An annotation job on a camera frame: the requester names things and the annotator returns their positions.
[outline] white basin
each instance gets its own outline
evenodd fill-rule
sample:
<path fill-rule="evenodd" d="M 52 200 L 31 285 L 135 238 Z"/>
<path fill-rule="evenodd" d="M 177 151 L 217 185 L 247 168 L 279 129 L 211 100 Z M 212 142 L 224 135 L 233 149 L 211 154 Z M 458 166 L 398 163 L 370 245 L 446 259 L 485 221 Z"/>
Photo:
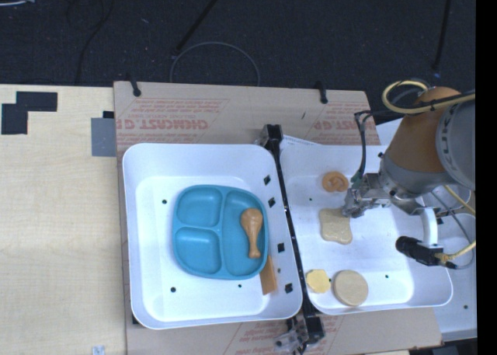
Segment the white basin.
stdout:
<path fill-rule="evenodd" d="M 123 157 L 123 177 L 131 307 L 139 323 L 169 329 L 283 319 L 298 313 L 301 284 L 276 164 L 266 149 L 253 144 L 137 144 Z M 222 280 L 182 269 L 172 248 L 172 216 L 178 195 L 195 185 L 231 186 L 262 201 L 275 291 L 263 295 L 259 275 Z"/>
<path fill-rule="evenodd" d="M 377 155 L 385 149 L 367 147 L 366 172 L 378 171 Z M 367 299 L 359 307 L 344 305 L 331 290 L 318 294 L 309 288 L 311 302 L 329 315 L 446 304 L 453 294 L 447 269 L 424 266 L 395 248 L 399 236 L 423 238 L 420 217 L 409 216 L 395 206 L 378 207 L 351 219 L 350 244 L 321 237 L 319 211 L 343 206 L 346 195 L 326 192 L 321 179 L 330 171 L 340 171 L 350 179 L 361 155 L 362 148 L 356 145 L 296 144 L 282 151 L 281 165 L 304 273 L 325 270 L 332 278 L 340 270 L 355 270 L 369 287 Z"/>

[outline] blue plate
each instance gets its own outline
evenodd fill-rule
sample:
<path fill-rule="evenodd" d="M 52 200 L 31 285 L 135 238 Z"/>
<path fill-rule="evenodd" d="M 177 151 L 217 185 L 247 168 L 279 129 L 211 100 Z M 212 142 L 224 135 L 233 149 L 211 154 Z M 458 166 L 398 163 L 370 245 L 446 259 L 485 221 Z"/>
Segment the blue plate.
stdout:
<path fill-rule="evenodd" d="M 240 224 L 247 208 L 262 212 L 257 236 L 261 256 L 249 258 L 249 238 Z M 268 252 L 266 210 L 252 193 L 229 186 L 190 186 L 180 193 L 172 220 L 172 247 L 179 265 L 202 277 L 241 280 L 257 275 Z"/>

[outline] beige toy food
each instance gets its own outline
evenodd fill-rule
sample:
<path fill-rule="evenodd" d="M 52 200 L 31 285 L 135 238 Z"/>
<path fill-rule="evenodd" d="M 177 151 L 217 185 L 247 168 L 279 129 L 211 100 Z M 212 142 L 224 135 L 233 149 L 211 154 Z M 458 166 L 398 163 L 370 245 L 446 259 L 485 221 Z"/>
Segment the beige toy food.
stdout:
<path fill-rule="evenodd" d="M 332 286 L 325 270 L 310 270 L 305 274 L 305 280 L 316 293 L 326 293 Z"/>
<path fill-rule="evenodd" d="M 321 209 L 319 211 L 321 237 L 330 242 L 348 245 L 352 241 L 350 217 L 342 215 L 342 209 Z"/>
<path fill-rule="evenodd" d="M 274 274 L 273 260 L 270 255 L 267 256 L 266 265 L 264 265 L 259 275 L 261 277 L 262 295 L 271 293 L 271 291 L 275 291 L 278 288 Z"/>
<path fill-rule="evenodd" d="M 240 224 L 242 224 L 242 227 L 248 236 L 248 243 L 250 245 L 248 257 L 251 259 L 258 259 L 261 256 L 261 252 L 257 248 L 257 235 L 262 227 L 261 210 L 255 208 L 245 209 L 240 218 Z"/>
<path fill-rule="evenodd" d="M 328 172 L 323 177 L 322 185 L 328 192 L 345 192 L 349 188 L 349 180 L 341 172 Z"/>
<path fill-rule="evenodd" d="M 354 270 L 342 270 L 333 278 L 333 293 L 343 304 L 357 307 L 365 302 L 369 287 L 364 277 Z"/>

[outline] black tape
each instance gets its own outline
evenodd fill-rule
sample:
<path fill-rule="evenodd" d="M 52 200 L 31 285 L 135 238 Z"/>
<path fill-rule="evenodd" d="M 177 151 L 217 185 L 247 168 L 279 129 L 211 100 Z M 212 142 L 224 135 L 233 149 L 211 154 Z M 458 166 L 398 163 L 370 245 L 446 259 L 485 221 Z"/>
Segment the black tape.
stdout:
<path fill-rule="evenodd" d="M 2 104 L 2 134 L 28 134 L 28 112 L 57 112 L 56 92 L 17 92 Z"/>

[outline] dark floor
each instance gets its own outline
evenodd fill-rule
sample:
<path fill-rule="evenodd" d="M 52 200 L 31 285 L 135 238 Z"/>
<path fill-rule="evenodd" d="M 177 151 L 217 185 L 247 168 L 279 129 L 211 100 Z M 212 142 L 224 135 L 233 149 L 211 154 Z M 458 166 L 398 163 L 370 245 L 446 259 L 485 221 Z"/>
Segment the dark floor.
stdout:
<path fill-rule="evenodd" d="M 476 0 L 448 0 L 445 26 L 447 0 L 217 0 L 186 37 L 211 1 L 3 5 L 0 83 L 111 86 L 133 78 L 312 88 L 320 81 L 365 91 L 373 110 L 384 109 L 381 92 L 397 80 L 475 88 Z M 174 59 L 177 47 L 185 54 Z"/>

